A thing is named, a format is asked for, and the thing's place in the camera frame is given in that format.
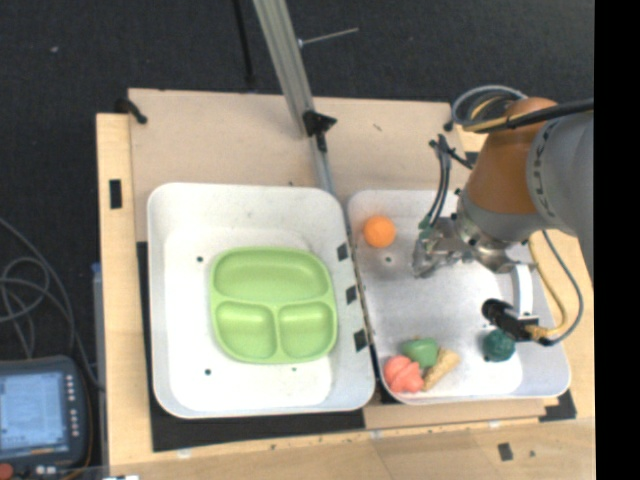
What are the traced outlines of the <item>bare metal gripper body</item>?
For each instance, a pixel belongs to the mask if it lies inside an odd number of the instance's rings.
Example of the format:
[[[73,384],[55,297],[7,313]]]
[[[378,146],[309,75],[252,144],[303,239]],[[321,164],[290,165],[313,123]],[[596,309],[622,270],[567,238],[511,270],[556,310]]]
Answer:
[[[519,265],[531,267],[528,254],[511,255],[514,243],[488,235],[465,216],[439,218],[424,236],[424,247],[429,257],[448,256],[451,265],[475,261],[495,274],[509,273]]]

